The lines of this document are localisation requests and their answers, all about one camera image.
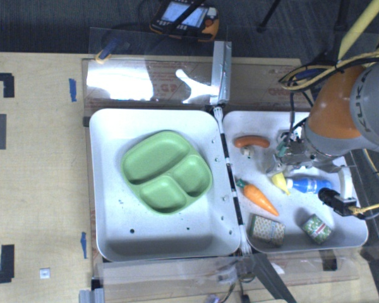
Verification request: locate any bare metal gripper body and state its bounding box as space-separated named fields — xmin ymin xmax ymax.
xmin=275 ymin=131 xmax=318 ymax=171

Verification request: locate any yellow banana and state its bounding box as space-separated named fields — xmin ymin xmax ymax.
xmin=270 ymin=171 xmax=292 ymax=196

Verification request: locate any orange-brown sausage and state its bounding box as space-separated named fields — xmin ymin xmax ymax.
xmin=233 ymin=134 xmax=271 ymax=150

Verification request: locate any blue and white bottle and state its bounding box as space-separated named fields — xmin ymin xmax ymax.
xmin=286 ymin=177 xmax=334 ymax=195

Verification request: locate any orange carrot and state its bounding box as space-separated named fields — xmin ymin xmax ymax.
xmin=235 ymin=178 xmax=280 ymax=218

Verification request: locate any thin black and white rod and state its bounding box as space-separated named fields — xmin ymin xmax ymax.
xmin=212 ymin=105 xmax=252 ymax=256

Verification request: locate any white plastic tray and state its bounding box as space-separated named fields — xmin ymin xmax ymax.
xmin=222 ymin=110 xmax=370 ymax=254
xmin=88 ymin=108 xmax=242 ymax=263

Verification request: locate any green patterned carton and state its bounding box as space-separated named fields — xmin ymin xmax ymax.
xmin=249 ymin=214 xmax=286 ymax=247

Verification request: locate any green patterned can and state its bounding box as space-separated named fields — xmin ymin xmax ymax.
xmin=300 ymin=213 xmax=333 ymax=246

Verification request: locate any green divided plate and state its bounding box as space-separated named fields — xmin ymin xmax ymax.
xmin=120 ymin=130 xmax=214 ymax=215

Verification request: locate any black cylinder on white bracket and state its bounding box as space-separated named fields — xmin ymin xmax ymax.
xmin=317 ymin=165 xmax=358 ymax=218

